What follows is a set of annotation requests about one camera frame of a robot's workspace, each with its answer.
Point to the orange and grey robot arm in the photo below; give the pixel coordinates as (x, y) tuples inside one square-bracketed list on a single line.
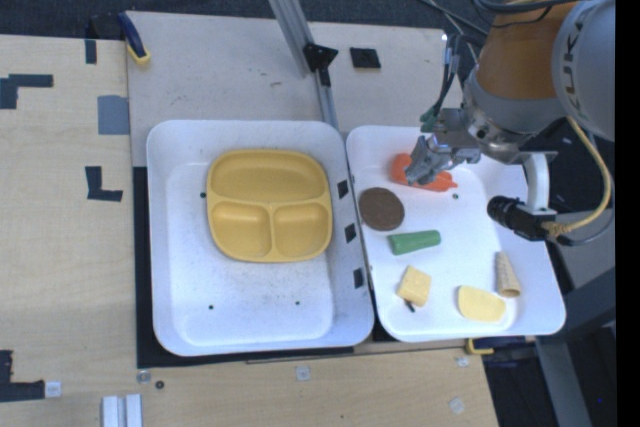
[(520, 60)]

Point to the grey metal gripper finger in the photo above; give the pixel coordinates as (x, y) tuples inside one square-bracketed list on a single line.
[(419, 162), (439, 165)]

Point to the yellow divided plate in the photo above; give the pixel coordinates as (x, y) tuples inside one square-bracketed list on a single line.
[(270, 205)]

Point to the white plastic tray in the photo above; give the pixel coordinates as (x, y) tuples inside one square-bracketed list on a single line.
[(250, 305), (450, 265)]

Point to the yellow cheese wedge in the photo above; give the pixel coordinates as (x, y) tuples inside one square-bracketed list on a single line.
[(415, 286)]

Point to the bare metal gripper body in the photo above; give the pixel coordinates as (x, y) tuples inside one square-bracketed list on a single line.
[(462, 137)]

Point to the beige ice cream cone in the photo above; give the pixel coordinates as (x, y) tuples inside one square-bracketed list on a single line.
[(507, 276)]

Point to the brown round biscuit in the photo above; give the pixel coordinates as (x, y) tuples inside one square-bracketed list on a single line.
[(381, 209)]

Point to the small black stick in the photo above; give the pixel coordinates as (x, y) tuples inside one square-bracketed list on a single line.
[(410, 306)]

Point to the green cone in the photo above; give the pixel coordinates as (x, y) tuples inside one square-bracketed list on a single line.
[(412, 242)]

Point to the black cylinder on white bracket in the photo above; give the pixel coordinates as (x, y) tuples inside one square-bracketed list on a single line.
[(520, 215)]

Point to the yellow bread slice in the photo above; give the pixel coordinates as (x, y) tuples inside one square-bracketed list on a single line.
[(481, 305)]

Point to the orange carrot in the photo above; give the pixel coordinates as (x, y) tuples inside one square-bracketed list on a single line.
[(400, 167)]

